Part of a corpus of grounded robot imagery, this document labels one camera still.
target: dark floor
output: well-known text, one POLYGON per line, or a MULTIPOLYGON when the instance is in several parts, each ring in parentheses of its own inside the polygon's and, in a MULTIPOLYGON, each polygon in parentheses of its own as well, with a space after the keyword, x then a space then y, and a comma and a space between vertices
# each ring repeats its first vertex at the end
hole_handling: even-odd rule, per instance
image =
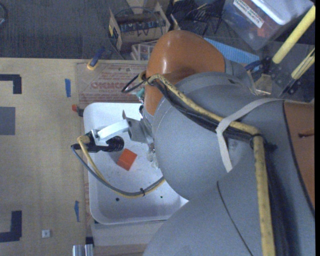
MULTIPOLYGON (((8 13, 6 22, 0 25, 0 57, 91 59, 103 46, 107 51, 102 59, 130 58, 128 54, 116 52, 108 37, 109 8, 113 13, 128 8, 126 0, 0 0, 0 3, 8 13)), ((256 53, 261 58, 277 50, 279 44, 271 42, 259 52, 253 51, 225 22, 215 34, 217 21, 212 20, 206 37, 256 53)), ((184 20, 181 26, 202 35, 206 24, 184 20)), ((289 34, 290 30, 277 41, 283 42, 289 34)), ((302 46, 315 45, 315 24, 299 43, 302 46)), ((308 47, 302 48, 303 54, 309 51, 308 47)), ((303 90, 299 97, 309 101, 314 97, 314 68, 303 79, 305 85, 301 86, 303 90)))

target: white lid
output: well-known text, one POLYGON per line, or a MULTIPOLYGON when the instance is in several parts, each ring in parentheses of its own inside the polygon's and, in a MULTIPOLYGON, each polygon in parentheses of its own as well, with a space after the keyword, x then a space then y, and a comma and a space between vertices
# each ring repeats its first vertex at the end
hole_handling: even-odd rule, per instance
POLYGON ((251 0, 279 25, 305 14, 313 5, 310 0, 251 0))

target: white strap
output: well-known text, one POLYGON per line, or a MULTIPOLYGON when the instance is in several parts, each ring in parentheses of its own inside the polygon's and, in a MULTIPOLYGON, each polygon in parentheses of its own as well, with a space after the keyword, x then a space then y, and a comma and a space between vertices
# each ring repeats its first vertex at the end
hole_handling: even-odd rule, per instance
POLYGON ((278 98, 261 98, 257 99, 255 101, 250 102, 248 105, 244 106, 237 112, 233 113, 232 115, 224 118, 221 120, 219 123, 218 127, 216 128, 216 135, 218 138, 218 143, 220 147, 220 153, 222 157, 222 162, 224 164, 224 167, 227 172, 230 172, 232 170, 232 164, 229 156, 229 151, 227 148, 227 144, 225 141, 225 138, 223 136, 224 131, 228 128, 228 126, 233 122, 238 120, 239 118, 245 116, 255 108, 268 103, 268 102, 275 102, 275 101, 283 101, 283 99, 278 99, 278 98))

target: orange cube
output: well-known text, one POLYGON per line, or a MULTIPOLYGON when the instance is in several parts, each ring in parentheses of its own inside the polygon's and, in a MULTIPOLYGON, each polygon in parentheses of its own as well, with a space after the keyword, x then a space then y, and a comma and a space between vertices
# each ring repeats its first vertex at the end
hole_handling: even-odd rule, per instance
POLYGON ((137 157, 136 153, 133 153, 131 150, 125 148, 122 154, 120 155, 118 161, 116 162, 116 164, 126 169, 127 171, 129 171, 136 157, 137 157))

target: gray square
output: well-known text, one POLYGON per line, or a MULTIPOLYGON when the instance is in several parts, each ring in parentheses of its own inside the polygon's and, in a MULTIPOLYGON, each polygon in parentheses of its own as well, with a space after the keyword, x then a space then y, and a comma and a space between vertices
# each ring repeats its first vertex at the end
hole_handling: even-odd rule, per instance
POLYGON ((16 134, 16 108, 0 106, 0 135, 16 134))

